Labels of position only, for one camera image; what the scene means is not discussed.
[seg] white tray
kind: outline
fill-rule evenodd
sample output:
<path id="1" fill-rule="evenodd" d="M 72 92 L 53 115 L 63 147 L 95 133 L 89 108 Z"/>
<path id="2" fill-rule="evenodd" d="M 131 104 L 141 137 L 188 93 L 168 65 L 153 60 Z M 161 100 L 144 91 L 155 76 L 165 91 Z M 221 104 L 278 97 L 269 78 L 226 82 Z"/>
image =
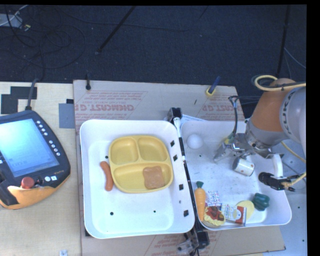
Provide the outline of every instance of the white tray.
<path id="1" fill-rule="evenodd" d="M 236 205 L 243 200 L 252 200 L 255 193 L 270 197 L 270 206 L 265 211 L 255 209 L 253 215 L 246 221 L 246 227 L 285 225 L 292 217 L 291 208 L 284 190 L 275 190 L 261 183 L 258 175 L 261 172 L 274 174 L 275 168 L 271 159 L 260 155 L 252 155 L 247 159 L 255 164 L 253 174 L 245 176 L 232 169 L 235 157 L 228 156 L 217 163 L 213 158 L 221 142 L 233 131 L 233 121 L 187 121 L 182 125 L 181 133 L 185 149 L 185 156 L 192 181 L 193 189 L 197 188 L 196 182 L 204 182 L 205 191 L 218 191 L 222 203 Z M 238 122 L 237 133 L 244 133 L 245 122 Z M 199 135 L 203 146 L 192 149 L 187 140 L 191 134 Z M 208 230 L 226 230 L 243 228 L 231 222 L 225 222 L 217 228 Z"/>
<path id="2" fill-rule="evenodd" d="M 185 233 L 195 223 L 177 129 L 168 121 L 85 121 L 80 128 L 84 224 L 98 239 Z M 163 141 L 173 167 L 173 182 L 150 193 L 125 193 L 113 186 L 105 190 L 106 177 L 99 163 L 108 161 L 109 146 L 119 137 L 151 135 Z"/>

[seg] button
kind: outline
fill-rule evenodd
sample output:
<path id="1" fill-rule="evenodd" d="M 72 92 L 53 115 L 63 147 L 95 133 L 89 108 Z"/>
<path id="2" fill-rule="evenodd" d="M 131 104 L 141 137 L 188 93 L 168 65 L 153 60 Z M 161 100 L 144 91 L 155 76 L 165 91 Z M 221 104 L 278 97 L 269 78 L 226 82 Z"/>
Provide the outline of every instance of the button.
<path id="1" fill-rule="evenodd" d="M 22 189 L 28 190 L 28 189 L 31 189 L 34 185 L 35 185 L 35 181 L 31 177 L 24 177 L 21 180 L 21 188 Z"/>

